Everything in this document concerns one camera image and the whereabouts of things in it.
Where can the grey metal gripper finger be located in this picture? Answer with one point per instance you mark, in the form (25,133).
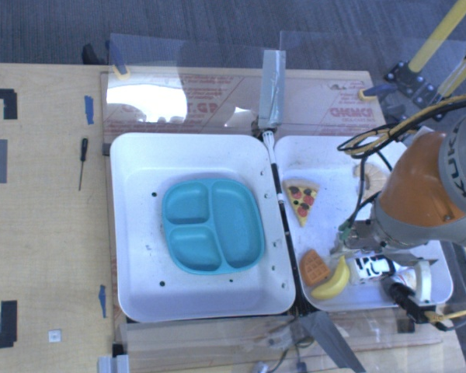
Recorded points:
(339,251)

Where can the blue divided plate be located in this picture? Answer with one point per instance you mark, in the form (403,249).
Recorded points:
(213,225)

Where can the black screwdriver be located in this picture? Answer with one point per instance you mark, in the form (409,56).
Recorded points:
(82,161)

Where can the orange waffle biscuit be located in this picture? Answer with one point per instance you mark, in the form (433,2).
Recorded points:
(314,268)

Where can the beige bread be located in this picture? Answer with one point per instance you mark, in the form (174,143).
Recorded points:
(374,177)

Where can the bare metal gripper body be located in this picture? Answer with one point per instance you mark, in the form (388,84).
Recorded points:
(363,236)

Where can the white plastic tray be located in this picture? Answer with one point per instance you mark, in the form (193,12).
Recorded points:
(330,161)
(140,208)

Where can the brown cardboard board red print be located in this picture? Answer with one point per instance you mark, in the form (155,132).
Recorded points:
(314,103)

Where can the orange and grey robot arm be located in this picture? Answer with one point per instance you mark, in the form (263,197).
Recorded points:
(419,192)

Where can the black cylinder on white bracket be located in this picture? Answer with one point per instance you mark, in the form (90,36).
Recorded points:
(405,300)

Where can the yellow pizza slice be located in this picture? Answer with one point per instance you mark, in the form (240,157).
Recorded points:
(302,200)

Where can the yellow banana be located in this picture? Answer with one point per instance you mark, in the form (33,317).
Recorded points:
(334,284)

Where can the black and white carton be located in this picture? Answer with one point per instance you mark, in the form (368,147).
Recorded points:
(371,268)

